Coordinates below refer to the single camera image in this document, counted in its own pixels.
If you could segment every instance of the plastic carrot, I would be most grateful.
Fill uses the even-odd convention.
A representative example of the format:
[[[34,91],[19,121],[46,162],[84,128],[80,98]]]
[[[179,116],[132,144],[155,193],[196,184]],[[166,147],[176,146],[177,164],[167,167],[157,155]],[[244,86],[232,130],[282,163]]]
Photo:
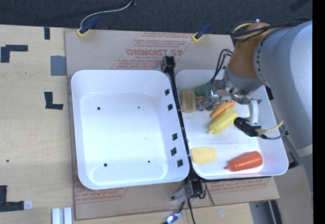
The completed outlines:
[[[217,116],[220,116],[226,109],[232,108],[235,105],[235,101],[230,102],[222,102],[220,103],[215,110],[211,113],[211,118],[216,118]]]

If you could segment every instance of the wooden table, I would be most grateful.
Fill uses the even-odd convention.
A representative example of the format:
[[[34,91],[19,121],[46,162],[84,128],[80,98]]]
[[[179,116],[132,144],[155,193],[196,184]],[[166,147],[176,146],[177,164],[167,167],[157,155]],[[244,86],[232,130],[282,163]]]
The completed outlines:
[[[28,45],[28,52],[10,52],[0,63],[0,185],[7,201],[31,201],[32,209],[0,212],[0,223],[51,223],[51,209],[74,207],[67,77],[51,76],[50,57],[65,56],[64,28],[0,25],[0,46]],[[44,92],[62,110],[45,109]],[[225,216],[218,214],[224,209]],[[163,223],[173,212],[159,212],[73,223]],[[192,223],[189,210],[177,223]],[[252,224],[249,205],[193,210],[197,224]]]

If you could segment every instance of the black tape marking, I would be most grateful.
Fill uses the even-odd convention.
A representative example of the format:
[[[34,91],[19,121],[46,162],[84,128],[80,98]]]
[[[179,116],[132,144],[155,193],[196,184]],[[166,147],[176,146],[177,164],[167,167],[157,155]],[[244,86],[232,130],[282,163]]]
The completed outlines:
[[[44,92],[46,106],[48,109],[62,110],[63,104],[53,104],[53,92]]]
[[[7,202],[7,186],[0,185],[0,203]]]
[[[273,100],[273,94],[269,87],[265,87],[269,100]]]
[[[50,28],[49,27],[44,27],[44,39],[49,40],[51,38],[50,36]]]
[[[9,51],[28,51],[28,45],[6,45]]]
[[[28,51],[28,45],[6,45],[1,47],[0,62],[9,62],[11,51]]]
[[[24,202],[7,202],[7,186],[0,185],[0,212],[24,210]]]
[[[67,64],[63,56],[51,56],[51,76],[66,76]]]
[[[8,51],[5,47],[1,47],[1,56],[0,62],[9,62],[10,51]]]

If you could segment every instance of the cardboard box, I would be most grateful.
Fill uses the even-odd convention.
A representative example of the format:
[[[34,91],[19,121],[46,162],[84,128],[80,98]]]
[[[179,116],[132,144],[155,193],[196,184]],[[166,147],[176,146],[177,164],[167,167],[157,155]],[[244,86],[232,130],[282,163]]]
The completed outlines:
[[[233,49],[229,36],[204,35],[195,43],[191,34],[137,31],[91,30],[79,37],[76,30],[65,30],[68,98],[74,173],[76,219],[89,219],[146,212],[177,211],[179,203],[170,194],[183,182],[106,190],[89,190],[79,181],[71,98],[71,77],[79,70],[155,70],[163,56],[174,56],[175,74],[185,69],[213,70],[222,49]],[[279,198],[273,177],[249,180],[223,180],[207,183],[207,196],[196,199],[193,207],[207,207]]]

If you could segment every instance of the sticker label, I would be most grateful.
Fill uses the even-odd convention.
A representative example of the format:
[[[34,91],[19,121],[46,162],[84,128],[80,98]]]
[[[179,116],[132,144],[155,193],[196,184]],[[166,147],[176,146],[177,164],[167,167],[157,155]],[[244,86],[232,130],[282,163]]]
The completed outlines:
[[[209,192],[211,194],[218,194],[229,191],[265,188],[268,182],[268,178],[213,182],[209,185]]]
[[[224,216],[225,216],[225,211],[224,211],[224,209],[219,209],[219,210],[218,210],[218,214],[219,214],[220,217],[224,217]]]
[[[102,190],[88,189],[81,183],[78,177],[77,160],[73,160],[72,165],[76,204],[122,200],[128,187]]]
[[[164,56],[174,56],[177,62],[190,43],[191,34],[142,32],[111,69],[154,70]]]

